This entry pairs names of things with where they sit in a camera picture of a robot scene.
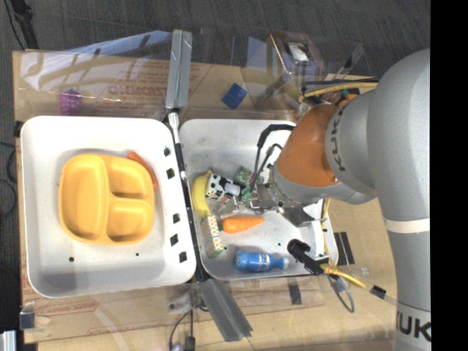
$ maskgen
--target dark floor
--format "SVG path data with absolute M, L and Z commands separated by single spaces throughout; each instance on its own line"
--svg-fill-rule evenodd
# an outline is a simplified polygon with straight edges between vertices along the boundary
M 200 62 L 242 64 L 249 37 L 271 29 L 320 39 L 362 43 L 367 69 L 379 76 L 405 56 L 430 46 L 431 0 L 26 0 L 43 50 L 63 50 L 147 31 L 183 29 L 211 36 L 194 46 Z M 13 204 L 7 161 L 13 143 L 13 50 L 7 10 L 0 3 L 0 204 Z M 15 28 L 24 44 L 17 24 Z M 0 218 L 0 332 L 18 326 L 18 218 Z

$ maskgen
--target yellow banana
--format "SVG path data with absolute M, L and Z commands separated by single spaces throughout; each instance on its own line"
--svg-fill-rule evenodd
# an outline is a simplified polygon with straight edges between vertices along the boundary
M 209 170 L 206 174 L 197 177 L 192 185 L 190 194 L 192 195 L 193 208 L 203 219 L 211 215 L 210 207 L 206 202 L 205 191 L 206 184 L 212 172 Z

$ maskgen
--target yellow divided plate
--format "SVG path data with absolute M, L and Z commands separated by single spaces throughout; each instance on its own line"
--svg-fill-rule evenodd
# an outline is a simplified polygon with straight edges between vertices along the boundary
M 69 159 L 60 179 L 60 222 L 72 238 L 93 244 L 132 244 L 154 221 L 154 189 L 139 163 L 104 154 Z

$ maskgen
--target carrot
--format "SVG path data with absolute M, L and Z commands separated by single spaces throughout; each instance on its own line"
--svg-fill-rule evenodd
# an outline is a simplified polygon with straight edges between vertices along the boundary
M 149 175 L 151 176 L 151 182 L 153 182 L 153 189 L 158 188 L 158 181 L 156 179 L 156 174 L 154 174 L 153 169 L 148 164 L 146 164 L 146 161 L 143 160 L 143 158 L 139 154 L 137 154 L 134 151 L 130 151 L 127 154 L 127 159 L 130 159 L 132 161 L 137 162 L 138 164 L 141 164 L 148 171 Z
M 230 217 L 222 222 L 222 229 L 228 234 L 239 233 L 262 224 L 262 217 Z

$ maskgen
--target blue bottle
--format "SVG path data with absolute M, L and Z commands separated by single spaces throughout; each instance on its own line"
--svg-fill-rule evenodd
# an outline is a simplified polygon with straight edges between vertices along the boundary
M 235 268 L 240 271 L 268 272 L 271 269 L 286 269 L 290 261 L 286 257 L 279 259 L 263 252 L 237 251 L 234 256 Z

